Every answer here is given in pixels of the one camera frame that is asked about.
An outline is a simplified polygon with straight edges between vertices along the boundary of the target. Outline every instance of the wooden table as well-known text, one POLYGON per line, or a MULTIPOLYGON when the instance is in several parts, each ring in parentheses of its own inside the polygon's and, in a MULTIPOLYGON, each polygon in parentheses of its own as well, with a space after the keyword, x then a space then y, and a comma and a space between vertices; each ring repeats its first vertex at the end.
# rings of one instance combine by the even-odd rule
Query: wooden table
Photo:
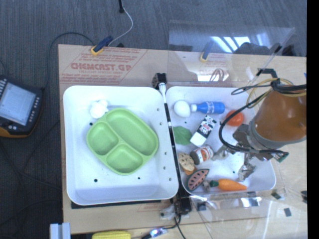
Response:
MULTIPOLYGON (((167 79, 186 83, 194 81, 196 72, 207 75, 214 67, 228 70, 232 81, 247 81, 256 73, 266 56, 213 54, 204 67, 192 53, 106 47, 100 56, 91 56, 89 46, 59 45, 61 151, 63 176, 63 216, 72 234, 109 230, 126 230, 132 238, 141 238, 152 229, 174 225, 161 220, 160 210, 169 200, 155 203, 74 209, 66 191, 66 153, 63 93, 73 85, 150 86, 155 73, 167 73, 167 79)), ((305 57, 275 57, 268 68, 295 85, 306 82, 305 57)), ((196 206, 182 217, 180 229, 188 239, 198 238, 306 238, 307 204, 300 192, 307 190, 307 141, 285 146, 290 158, 274 164, 282 182, 281 198, 263 198, 256 207, 197 211, 196 206)), ((182 238, 177 228, 161 238, 182 238)))

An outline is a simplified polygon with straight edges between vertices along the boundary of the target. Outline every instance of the blue clamp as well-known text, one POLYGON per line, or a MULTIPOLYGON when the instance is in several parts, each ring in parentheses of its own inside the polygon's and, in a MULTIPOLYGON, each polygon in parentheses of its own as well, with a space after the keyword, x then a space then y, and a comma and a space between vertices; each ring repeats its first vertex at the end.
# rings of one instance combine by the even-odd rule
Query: blue clamp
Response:
POLYGON ((108 36, 91 48, 92 55, 96 56, 103 51, 103 47, 107 46, 113 40, 112 36, 108 36))
POLYGON ((209 54, 212 46, 213 46, 213 41, 210 41, 205 45, 205 47, 200 55, 200 59, 199 59, 201 62, 205 63, 207 61, 208 54, 209 54))

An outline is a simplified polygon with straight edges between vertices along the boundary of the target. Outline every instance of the robotic hand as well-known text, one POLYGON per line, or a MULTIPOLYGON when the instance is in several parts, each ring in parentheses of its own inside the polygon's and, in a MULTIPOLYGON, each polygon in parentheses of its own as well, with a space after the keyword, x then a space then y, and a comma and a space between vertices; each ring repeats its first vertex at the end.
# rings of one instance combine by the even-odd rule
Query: robotic hand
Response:
MULTIPOLYGON (((281 79, 270 80, 271 89, 229 116, 220 126, 219 138, 223 146, 214 159, 223 159, 229 153, 243 152, 244 164, 239 169, 240 181, 244 181, 256 169, 250 163, 254 157, 262 161, 275 158, 282 162, 288 153, 278 150, 284 145, 297 143, 307 138, 307 85, 294 86, 281 83, 281 79), (230 145, 222 137, 227 122, 245 108, 251 108, 263 99, 255 117, 249 124, 241 124, 233 133, 237 145, 230 145)), ((232 94, 239 94, 251 87, 243 87, 232 94)))

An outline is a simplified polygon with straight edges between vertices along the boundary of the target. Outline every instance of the green plate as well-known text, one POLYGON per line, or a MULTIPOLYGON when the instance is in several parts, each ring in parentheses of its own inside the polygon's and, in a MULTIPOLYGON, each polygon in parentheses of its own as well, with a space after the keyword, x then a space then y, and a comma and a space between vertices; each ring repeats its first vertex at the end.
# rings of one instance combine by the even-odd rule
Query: green plate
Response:
POLYGON ((112 109, 99 118, 89 129, 86 142, 97 158, 121 175, 136 172, 159 147, 156 133, 125 108, 112 109))

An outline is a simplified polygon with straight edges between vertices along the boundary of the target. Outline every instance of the bread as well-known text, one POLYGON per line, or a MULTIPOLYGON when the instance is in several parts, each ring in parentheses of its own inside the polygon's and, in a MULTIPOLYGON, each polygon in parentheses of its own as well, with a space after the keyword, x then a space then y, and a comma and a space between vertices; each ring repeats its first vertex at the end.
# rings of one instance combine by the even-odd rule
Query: bread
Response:
POLYGON ((188 154, 180 152, 178 154, 178 162, 183 168, 185 174, 191 175, 193 172, 196 171, 194 160, 188 154))

